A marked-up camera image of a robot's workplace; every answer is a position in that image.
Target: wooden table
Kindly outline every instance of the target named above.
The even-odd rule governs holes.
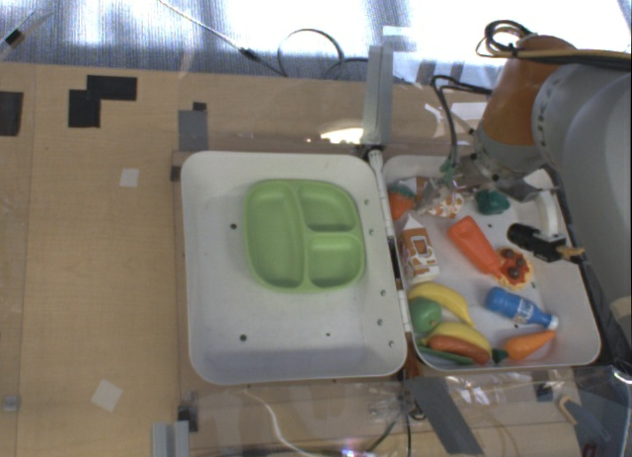
[[[84,90],[89,74],[136,77],[136,101],[102,101],[100,128],[69,128],[69,90]],[[350,147],[320,133],[359,125],[363,84],[4,63],[0,91],[24,93],[20,134],[0,137],[0,395],[22,400],[18,412],[0,413],[1,455],[147,456],[152,423],[173,422],[190,391],[203,425],[192,434],[194,455],[278,443],[271,407],[284,437],[306,445],[322,434],[370,440],[383,430],[370,406],[390,396],[390,383],[253,388],[258,400],[196,378],[182,326],[179,345],[170,179],[178,111],[206,103],[213,149],[345,153]],[[387,155],[446,153],[436,108],[428,89],[395,86]],[[129,169],[138,171],[136,186],[121,185]],[[106,399],[111,411],[91,402],[103,380],[120,389]],[[571,426],[536,405],[497,407],[520,429],[516,443],[576,455]],[[500,430],[478,416],[472,422],[492,455]],[[403,426],[395,432],[385,450],[402,451]],[[442,454],[428,424],[416,432],[416,448]]]

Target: blue bottle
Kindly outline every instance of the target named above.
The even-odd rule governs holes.
[[[518,324],[539,324],[552,331],[560,323],[555,315],[544,313],[533,301],[508,293],[501,287],[490,289],[485,298],[485,307]]]

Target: divided green plate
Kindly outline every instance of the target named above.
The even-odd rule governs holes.
[[[313,180],[255,184],[246,195],[243,230],[250,271],[266,287],[343,288],[364,273],[356,204],[338,186]]]

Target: toy banana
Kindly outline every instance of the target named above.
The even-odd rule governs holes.
[[[467,309],[467,301],[456,290],[452,290],[450,287],[441,285],[440,283],[434,283],[433,281],[427,281],[420,283],[413,287],[408,299],[415,299],[416,297],[425,297],[437,302],[443,306],[446,310],[451,311],[456,317],[461,319],[466,324],[473,326],[474,322],[470,318],[470,312]]]
[[[479,348],[483,348],[490,354],[492,353],[492,347],[487,339],[476,329],[462,324],[461,322],[442,322],[433,329],[427,338],[422,340],[422,343],[426,345],[433,336],[450,336],[452,338],[459,338],[465,342],[475,344]]]

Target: bottle label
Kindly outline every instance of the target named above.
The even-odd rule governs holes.
[[[533,303],[524,299],[520,300],[520,304],[517,305],[515,315],[513,315],[513,321],[517,324],[528,324],[533,316]]]

